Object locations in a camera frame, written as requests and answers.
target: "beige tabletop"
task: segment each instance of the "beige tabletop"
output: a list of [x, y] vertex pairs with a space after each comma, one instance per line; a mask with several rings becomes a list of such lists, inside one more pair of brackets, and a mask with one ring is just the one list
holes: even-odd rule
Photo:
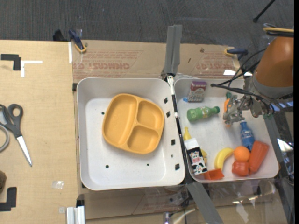
[[0, 153], [0, 170], [7, 176], [0, 202], [6, 202], [7, 188], [16, 187], [16, 207], [0, 212], [0, 222], [65, 223], [65, 208], [75, 207], [78, 197], [68, 43], [1, 41], [0, 53], [43, 62], [25, 64], [21, 77], [12, 61], [0, 61], [0, 103], [23, 107], [21, 131], [32, 160], [30, 167], [10, 133], [10, 143]]

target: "toy water bottle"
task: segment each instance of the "toy water bottle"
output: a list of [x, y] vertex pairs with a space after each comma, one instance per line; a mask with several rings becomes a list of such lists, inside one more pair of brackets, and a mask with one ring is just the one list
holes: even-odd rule
[[247, 122], [241, 122], [240, 123], [242, 129], [241, 129], [241, 140], [242, 145], [249, 149], [249, 151], [252, 150], [253, 143], [255, 141], [255, 138], [253, 136], [252, 130], [248, 128]]
[[196, 109], [189, 109], [187, 111], [187, 118], [189, 121], [195, 121], [198, 119], [205, 119], [213, 114], [218, 114], [220, 112], [220, 109], [218, 106], [215, 106], [213, 108], [209, 108], [206, 106], [199, 107]]

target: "banana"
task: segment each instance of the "banana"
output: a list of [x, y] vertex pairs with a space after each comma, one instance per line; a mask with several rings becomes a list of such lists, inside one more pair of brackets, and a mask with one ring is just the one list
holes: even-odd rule
[[234, 149], [230, 148], [230, 147], [225, 147], [222, 150], [220, 150], [218, 152], [218, 154], [216, 155], [216, 158], [215, 158], [215, 161], [214, 161], [215, 169], [219, 169], [220, 168], [221, 171], [222, 171], [224, 161], [229, 156], [231, 156], [233, 153], [234, 153]]
[[204, 162], [205, 164], [207, 164], [207, 153], [202, 148], [200, 148], [200, 150], [201, 150], [202, 157], [204, 158]]

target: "red pepper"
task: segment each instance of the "red pepper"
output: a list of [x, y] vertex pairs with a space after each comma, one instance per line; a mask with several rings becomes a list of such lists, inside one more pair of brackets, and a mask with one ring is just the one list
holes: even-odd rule
[[253, 143], [249, 163], [249, 174], [257, 172], [269, 150], [269, 145], [256, 140]]
[[238, 176], [247, 176], [249, 174], [249, 163], [247, 161], [235, 161], [232, 172]]

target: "orange plastic plate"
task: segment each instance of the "orange plastic plate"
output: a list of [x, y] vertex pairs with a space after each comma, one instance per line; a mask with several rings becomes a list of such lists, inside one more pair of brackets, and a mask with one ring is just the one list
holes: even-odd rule
[[151, 101], [131, 94], [115, 96], [102, 125], [105, 141], [117, 148], [136, 153], [153, 152], [164, 127], [162, 109]]

